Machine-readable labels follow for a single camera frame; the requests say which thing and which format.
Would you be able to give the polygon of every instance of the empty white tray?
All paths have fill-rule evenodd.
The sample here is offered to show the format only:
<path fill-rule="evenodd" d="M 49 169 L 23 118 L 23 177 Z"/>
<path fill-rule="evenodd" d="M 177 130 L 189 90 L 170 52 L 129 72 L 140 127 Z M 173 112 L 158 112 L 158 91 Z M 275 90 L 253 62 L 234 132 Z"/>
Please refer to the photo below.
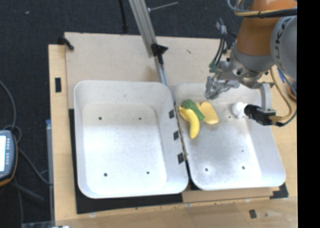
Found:
<path fill-rule="evenodd" d="M 176 107 L 191 99 L 201 103 L 206 86 L 183 83 L 175 89 Z M 190 176 L 202 190 L 278 187 L 286 174 L 270 126 L 247 116 L 236 118 L 232 106 L 244 102 L 261 106 L 260 93 L 240 85 L 209 101 L 217 113 L 216 124 L 200 123 L 200 132 L 189 137 L 189 123 L 178 116 Z"/>
<path fill-rule="evenodd" d="M 159 82 L 74 88 L 78 186 L 94 199 L 177 194 L 188 185 L 174 104 Z"/>

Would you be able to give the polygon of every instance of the banana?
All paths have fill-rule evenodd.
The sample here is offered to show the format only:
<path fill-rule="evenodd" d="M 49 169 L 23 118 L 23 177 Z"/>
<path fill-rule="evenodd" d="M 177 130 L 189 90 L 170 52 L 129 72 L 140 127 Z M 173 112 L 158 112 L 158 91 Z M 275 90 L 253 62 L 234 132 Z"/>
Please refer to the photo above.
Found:
<path fill-rule="evenodd" d="M 196 113 L 191 109 L 186 109 L 181 106 L 178 107 L 180 115 L 190 123 L 189 134 L 190 138 L 194 139 L 200 131 L 200 121 Z"/>

